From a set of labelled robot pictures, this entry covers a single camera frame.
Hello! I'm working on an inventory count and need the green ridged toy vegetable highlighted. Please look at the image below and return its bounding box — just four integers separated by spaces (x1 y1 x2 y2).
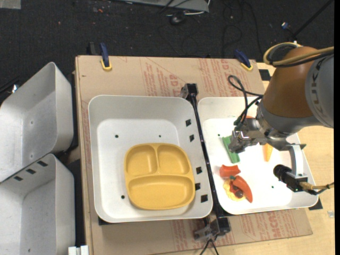
222 135 241 164

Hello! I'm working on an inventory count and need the yellow divided plate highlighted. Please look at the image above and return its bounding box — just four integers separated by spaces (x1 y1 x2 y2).
123 142 196 211

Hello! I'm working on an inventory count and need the brown cardboard board, red print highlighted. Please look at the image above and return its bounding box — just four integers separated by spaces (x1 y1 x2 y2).
75 55 313 255

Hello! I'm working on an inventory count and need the thin black rod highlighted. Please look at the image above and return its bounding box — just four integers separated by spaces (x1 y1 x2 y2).
190 93 223 218

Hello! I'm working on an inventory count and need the red toy chili pepper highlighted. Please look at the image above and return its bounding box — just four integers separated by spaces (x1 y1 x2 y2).
229 175 253 204

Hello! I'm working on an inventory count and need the yellow toy pizza slice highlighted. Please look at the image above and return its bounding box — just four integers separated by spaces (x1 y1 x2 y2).
223 178 247 202

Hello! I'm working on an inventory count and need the white plastic tray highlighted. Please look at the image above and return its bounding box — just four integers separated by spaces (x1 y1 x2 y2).
0 153 77 255
197 96 319 216
88 94 214 224
0 61 74 183

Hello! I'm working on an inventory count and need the orange toy carrot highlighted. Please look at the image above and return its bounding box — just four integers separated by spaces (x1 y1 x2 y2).
262 143 274 163

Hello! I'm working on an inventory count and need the black block with wires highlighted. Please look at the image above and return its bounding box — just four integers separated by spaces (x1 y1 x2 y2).
180 83 199 99
193 216 231 241

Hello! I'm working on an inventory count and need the black cylinder on white bracket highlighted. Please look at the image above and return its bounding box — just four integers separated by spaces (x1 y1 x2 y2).
273 143 309 192

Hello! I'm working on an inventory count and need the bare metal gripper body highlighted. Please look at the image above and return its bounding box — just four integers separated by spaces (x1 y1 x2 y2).
231 118 269 149

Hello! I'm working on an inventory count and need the red-orange toy pepper piece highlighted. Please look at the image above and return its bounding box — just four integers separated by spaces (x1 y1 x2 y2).
219 164 242 180

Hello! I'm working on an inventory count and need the black computer mouse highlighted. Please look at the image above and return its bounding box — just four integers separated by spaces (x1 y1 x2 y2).
169 11 187 26

